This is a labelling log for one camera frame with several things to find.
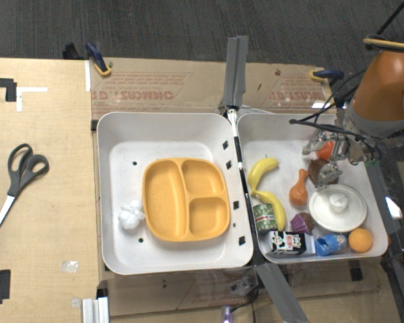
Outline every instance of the black scissors handle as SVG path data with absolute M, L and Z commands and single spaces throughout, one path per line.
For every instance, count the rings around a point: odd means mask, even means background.
M 20 164 L 17 170 L 12 170 L 12 162 L 17 152 L 21 149 L 26 148 L 27 150 L 22 155 Z M 38 164 L 43 166 L 37 170 L 33 171 L 34 167 Z M 9 171 L 9 176 L 11 178 L 11 186 L 7 191 L 9 196 L 17 197 L 18 194 L 36 177 L 39 177 L 49 171 L 49 163 L 45 156 L 36 154 L 33 155 L 33 149 L 27 143 L 23 143 L 17 146 L 10 154 L 9 160 L 7 161 L 7 169 Z

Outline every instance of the white crumpled ball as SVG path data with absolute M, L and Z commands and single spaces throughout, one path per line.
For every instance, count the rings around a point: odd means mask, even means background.
M 123 229 L 134 229 L 144 219 L 145 214 L 142 213 L 141 201 L 133 200 L 130 202 L 130 205 L 121 206 L 119 221 Z

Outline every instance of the white tray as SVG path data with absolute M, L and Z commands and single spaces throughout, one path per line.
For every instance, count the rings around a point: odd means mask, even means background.
M 290 220 L 296 213 L 308 212 L 308 205 L 297 209 L 289 203 L 289 190 L 298 180 L 298 171 L 308 169 L 312 159 L 316 159 L 315 152 L 302 155 L 302 148 L 307 144 L 314 128 L 300 124 L 290 124 L 291 118 L 301 119 L 306 115 L 297 114 L 245 114 L 238 119 L 238 134 L 243 157 L 244 169 L 248 172 L 255 162 L 263 157 L 274 157 L 279 160 L 279 167 L 267 174 L 261 180 L 258 190 L 270 191 L 275 194 L 284 206 L 287 224 L 286 231 L 291 231 Z M 320 123 L 333 124 L 335 116 L 324 114 L 319 117 Z M 348 160 L 338 162 L 343 174 L 339 177 L 339 184 L 350 186 L 357 190 L 366 201 L 368 213 L 362 227 L 369 229 L 373 235 L 374 243 L 367 252 L 357 253 L 350 248 L 342 249 L 329 256 L 317 256 L 304 253 L 299 256 L 278 258 L 267 255 L 269 245 L 263 238 L 259 238 L 259 247 L 265 258 L 274 263 L 287 264 L 297 262 L 338 260 L 346 258 L 377 257 L 386 252 L 388 247 L 387 233 L 384 228 L 380 212 L 372 192 L 368 174 L 363 163 L 351 165 Z M 306 180 L 308 198 L 315 191 L 309 178 Z M 252 207 L 261 203 L 251 198 Z M 313 230 L 314 238 L 330 233 L 321 227 Z
M 136 275 L 234 268 L 250 261 L 250 225 L 232 129 L 224 117 L 208 113 L 112 112 L 99 120 L 97 130 L 102 253 L 111 271 Z M 142 199 L 145 168 L 167 157 L 206 159 L 223 172 L 231 213 L 224 234 L 200 242 L 165 242 L 151 233 L 145 221 L 130 231 L 120 227 L 121 206 Z M 240 238 L 245 238 L 245 243 L 240 244 Z

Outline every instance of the red tomato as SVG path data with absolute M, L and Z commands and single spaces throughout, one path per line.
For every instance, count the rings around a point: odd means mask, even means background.
M 334 142 L 327 141 L 321 149 L 316 151 L 316 154 L 321 159 L 329 160 L 332 154 L 332 148 L 334 148 Z

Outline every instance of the robotic hand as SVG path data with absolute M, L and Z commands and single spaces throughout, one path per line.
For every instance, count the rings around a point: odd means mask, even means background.
M 342 174 L 337 160 L 347 158 L 356 165 L 380 159 L 377 144 L 401 131 L 404 131 L 404 52 L 382 51 L 370 63 L 351 102 L 338 109 L 335 126 L 320 125 L 302 150 L 302 154 L 308 155 L 327 141 L 335 142 L 330 162 L 321 168 L 316 187 L 324 187 Z

